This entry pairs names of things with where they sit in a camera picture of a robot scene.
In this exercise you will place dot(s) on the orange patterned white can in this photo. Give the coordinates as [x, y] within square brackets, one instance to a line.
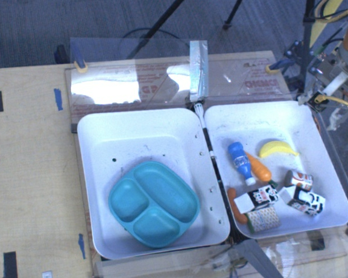
[264, 219]

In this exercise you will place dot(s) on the blue plastic bottle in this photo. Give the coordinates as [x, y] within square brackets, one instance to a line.
[240, 161]

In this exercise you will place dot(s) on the black and white milk carton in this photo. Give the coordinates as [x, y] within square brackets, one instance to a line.
[306, 201]
[258, 199]

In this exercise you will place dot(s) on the brown cardboard board, red print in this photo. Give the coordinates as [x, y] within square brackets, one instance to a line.
[164, 103]

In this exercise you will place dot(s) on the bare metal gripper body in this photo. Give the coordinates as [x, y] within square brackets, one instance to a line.
[325, 70]

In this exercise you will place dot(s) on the orange sausage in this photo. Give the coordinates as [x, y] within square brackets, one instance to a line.
[235, 208]

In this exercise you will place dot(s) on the red and white small can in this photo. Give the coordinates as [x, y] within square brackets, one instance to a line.
[301, 180]

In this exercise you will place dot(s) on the orange carrot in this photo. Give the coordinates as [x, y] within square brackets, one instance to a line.
[259, 168]

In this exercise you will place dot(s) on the blue divided plate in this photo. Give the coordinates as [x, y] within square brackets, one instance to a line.
[155, 203]

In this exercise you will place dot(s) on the yellow banana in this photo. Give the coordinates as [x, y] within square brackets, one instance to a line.
[274, 149]

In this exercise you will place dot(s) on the white plastic tray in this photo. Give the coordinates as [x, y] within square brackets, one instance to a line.
[149, 131]
[281, 120]

